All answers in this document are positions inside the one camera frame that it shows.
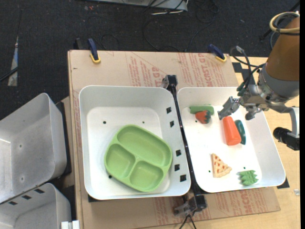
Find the green plate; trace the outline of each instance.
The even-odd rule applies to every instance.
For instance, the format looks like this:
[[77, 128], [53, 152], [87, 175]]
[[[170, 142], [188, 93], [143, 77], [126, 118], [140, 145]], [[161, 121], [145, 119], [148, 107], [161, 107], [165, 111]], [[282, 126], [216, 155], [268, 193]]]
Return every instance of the green plate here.
[[169, 145], [137, 125], [122, 127], [104, 156], [106, 170], [112, 177], [141, 192], [157, 189], [172, 160]]

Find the cardboard sheet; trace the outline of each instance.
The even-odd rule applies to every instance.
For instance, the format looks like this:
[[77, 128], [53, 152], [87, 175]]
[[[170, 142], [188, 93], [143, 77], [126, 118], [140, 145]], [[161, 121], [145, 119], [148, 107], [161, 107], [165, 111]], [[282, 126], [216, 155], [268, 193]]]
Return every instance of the cardboard sheet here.
[[[102, 61], [94, 64], [89, 53], [68, 52], [75, 123], [72, 128], [76, 134], [74, 161], [79, 171], [75, 171], [75, 179], [80, 186], [80, 191], [76, 191], [76, 204], [82, 228], [135, 229], [182, 223], [184, 218], [173, 214], [173, 208], [183, 204], [180, 197], [88, 201], [83, 175], [79, 92], [87, 85], [160, 86], [167, 74], [177, 76], [179, 88], [237, 86], [230, 58], [222, 63], [209, 53], [100, 51]], [[194, 221], [280, 210], [272, 187], [207, 194], [205, 197], [208, 208], [195, 213]]]

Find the blue clamp handle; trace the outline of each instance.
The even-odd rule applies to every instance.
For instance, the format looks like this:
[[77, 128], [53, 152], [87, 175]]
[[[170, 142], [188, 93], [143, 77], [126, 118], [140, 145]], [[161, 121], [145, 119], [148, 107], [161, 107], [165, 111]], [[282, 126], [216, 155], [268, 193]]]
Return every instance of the blue clamp handle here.
[[219, 59], [223, 61], [226, 60], [226, 57], [224, 56], [223, 52], [213, 44], [208, 45], [208, 51], [214, 53]]
[[92, 38], [88, 39], [88, 45], [89, 45], [89, 49], [91, 51], [91, 59], [94, 63], [99, 63], [101, 61], [99, 55], [97, 54], [97, 48], [96, 45], [94, 43], [94, 40]]

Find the black floor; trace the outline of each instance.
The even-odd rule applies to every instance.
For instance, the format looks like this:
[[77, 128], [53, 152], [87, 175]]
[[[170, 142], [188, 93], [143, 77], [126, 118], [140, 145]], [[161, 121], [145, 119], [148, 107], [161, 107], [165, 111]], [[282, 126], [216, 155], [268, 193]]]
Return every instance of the black floor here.
[[99, 50], [207, 52], [212, 43], [229, 53], [236, 45], [248, 56], [267, 57], [275, 15], [299, 0], [190, 0], [188, 12], [83, 0], [0, 0], [0, 78], [10, 71], [18, 46], [18, 85], [0, 82], [0, 119], [40, 93], [54, 102], [69, 94], [67, 51], [76, 38]]

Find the toy pizza slice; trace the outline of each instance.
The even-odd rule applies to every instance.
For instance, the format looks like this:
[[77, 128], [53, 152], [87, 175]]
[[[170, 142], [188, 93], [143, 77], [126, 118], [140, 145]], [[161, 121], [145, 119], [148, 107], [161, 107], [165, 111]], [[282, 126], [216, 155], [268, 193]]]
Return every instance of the toy pizza slice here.
[[216, 154], [212, 154], [213, 164], [213, 177], [219, 178], [230, 173], [232, 170], [227, 164], [225, 164]]

